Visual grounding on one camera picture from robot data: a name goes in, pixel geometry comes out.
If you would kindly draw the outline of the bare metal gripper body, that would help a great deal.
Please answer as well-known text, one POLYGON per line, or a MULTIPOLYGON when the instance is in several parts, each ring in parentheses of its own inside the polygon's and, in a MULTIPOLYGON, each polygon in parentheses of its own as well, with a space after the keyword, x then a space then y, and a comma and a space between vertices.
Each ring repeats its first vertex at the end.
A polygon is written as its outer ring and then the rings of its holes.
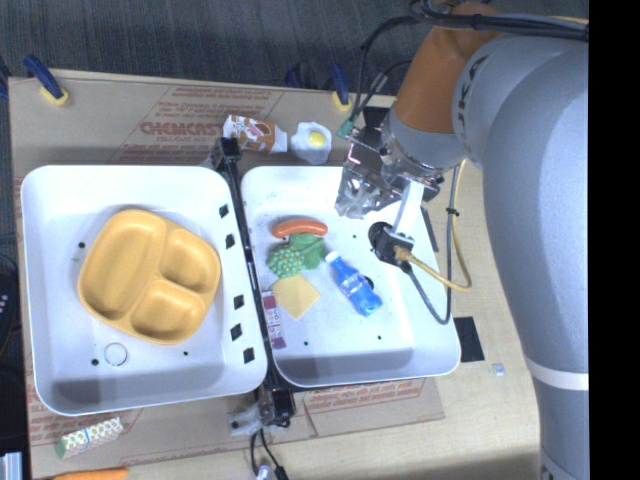
POLYGON ((440 171, 415 159, 388 130, 354 128, 348 135, 349 151, 344 167, 362 174, 372 187, 395 188, 401 192, 411 182, 421 187, 424 200, 440 193, 440 171))

